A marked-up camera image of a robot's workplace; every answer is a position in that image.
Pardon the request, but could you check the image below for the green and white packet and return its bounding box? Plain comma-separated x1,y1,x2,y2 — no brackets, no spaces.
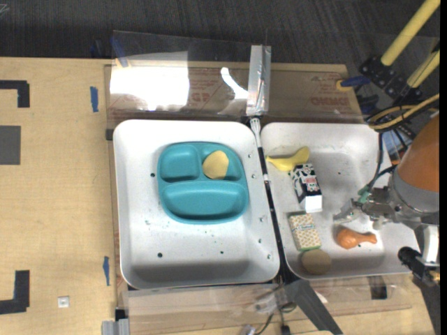
287,212,323,252

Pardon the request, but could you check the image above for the yellow banana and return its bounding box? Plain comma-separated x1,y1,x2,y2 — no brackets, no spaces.
265,146,311,172

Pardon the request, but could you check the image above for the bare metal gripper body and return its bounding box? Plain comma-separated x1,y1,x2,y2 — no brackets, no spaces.
360,186,398,223

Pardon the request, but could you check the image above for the orange chicken drumstick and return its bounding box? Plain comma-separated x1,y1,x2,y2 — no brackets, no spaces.
336,228,379,251

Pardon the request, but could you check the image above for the black cylinder on white bracket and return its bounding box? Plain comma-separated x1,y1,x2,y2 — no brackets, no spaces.
397,223,441,286

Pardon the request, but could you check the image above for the teal divided plate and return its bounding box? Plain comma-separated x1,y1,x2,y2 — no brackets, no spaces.
156,141,250,225

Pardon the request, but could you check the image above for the black and white milk carton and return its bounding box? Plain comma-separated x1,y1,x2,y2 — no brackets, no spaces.
288,163,324,214

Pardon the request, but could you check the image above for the brown round biscuit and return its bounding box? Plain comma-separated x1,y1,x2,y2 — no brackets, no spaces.
301,248,332,276

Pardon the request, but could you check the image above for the white plastic tray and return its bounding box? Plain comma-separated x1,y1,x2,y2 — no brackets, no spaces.
112,119,281,290
260,121,420,281

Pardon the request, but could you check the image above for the tan round biscuit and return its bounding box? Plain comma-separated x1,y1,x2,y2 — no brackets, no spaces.
202,150,230,181

